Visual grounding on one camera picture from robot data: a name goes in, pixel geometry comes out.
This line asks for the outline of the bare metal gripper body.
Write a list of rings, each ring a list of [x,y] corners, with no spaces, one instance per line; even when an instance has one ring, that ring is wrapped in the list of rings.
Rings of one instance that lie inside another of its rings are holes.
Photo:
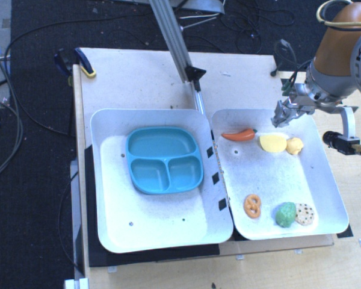
[[[295,83],[284,90],[286,112],[290,116],[313,114],[315,110],[334,110],[334,97],[316,84]]]

